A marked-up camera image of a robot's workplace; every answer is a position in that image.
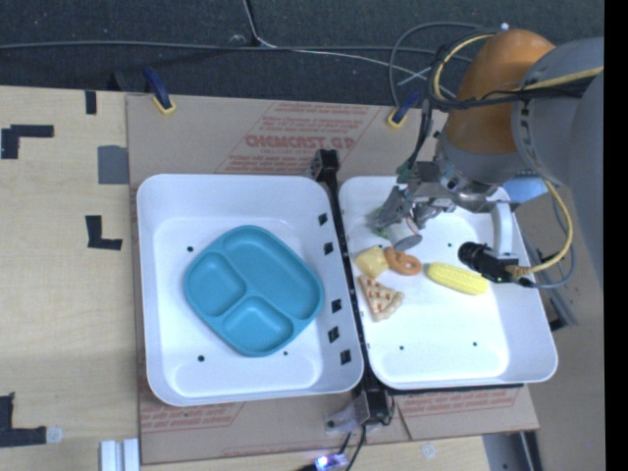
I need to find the small silver can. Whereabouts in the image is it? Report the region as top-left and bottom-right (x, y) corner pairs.
(389, 223), (424, 253)

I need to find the white plastic tray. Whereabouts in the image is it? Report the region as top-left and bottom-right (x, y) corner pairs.
(338, 175), (559, 392)
(135, 173), (366, 408)

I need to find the black block with thin wires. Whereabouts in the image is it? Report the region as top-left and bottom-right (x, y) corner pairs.
(312, 148), (341, 183)
(359, 389), (394, 425)

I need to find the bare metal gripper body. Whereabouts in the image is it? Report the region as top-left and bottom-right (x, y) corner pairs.
(397, 160), (500, 215)

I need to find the yellow corn cob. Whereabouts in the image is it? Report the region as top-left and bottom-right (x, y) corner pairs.
(423, 261), (491, 297)

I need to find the black cylinder on white bracket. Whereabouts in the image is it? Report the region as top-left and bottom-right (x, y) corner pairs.
(457, 200), (520, 285)

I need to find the blue divided plate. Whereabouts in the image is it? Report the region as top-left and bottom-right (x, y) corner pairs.
(183, 224), (326, 358)

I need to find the tan pie slice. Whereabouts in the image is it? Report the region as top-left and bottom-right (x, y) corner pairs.
(356, 273), (406, 324)

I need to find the yellow cheese wedge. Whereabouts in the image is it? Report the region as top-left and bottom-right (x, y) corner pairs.
(353, 244), (391, 280)

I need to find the brown cardboard board red print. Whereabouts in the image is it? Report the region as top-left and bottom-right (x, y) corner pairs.
(125, 93), (542, 466)

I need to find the orange pretzel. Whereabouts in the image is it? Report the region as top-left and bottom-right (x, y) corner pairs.
(383, 245), (424, 278)

